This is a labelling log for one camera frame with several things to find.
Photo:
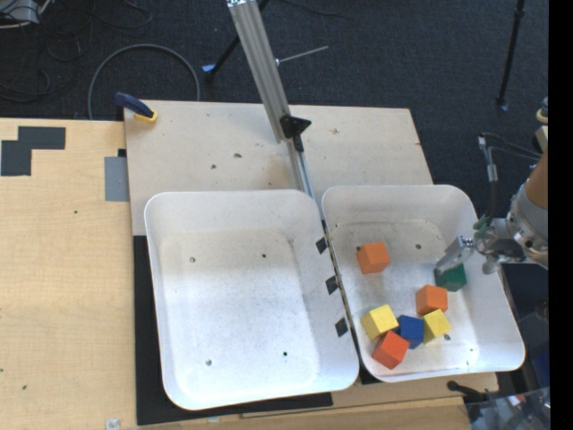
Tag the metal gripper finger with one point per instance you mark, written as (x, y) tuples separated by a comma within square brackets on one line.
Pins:
[(455, 253), (490, 266)]

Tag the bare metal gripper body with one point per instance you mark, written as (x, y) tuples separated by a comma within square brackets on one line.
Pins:
[(510, 248)]

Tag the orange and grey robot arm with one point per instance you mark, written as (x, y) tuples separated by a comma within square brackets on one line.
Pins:
[(536, 186)]

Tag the green cube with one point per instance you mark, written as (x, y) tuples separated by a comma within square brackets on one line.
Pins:
[(453, 279)]

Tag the orange cube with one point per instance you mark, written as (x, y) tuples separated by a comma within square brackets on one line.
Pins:
[(373, 258), (390, 350), (432, 299)]

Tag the white plastic tray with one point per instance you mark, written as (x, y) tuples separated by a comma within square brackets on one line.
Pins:
[(403, 222), (242, 303)]

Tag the yellow cube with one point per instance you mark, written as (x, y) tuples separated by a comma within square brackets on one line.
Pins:
[(436, 325), (379, 320)]

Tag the blue cube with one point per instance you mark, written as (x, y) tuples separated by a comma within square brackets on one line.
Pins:
[(411, 329)]

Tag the pale wood board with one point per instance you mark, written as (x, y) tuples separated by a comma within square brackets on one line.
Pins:
[(224, 150)]

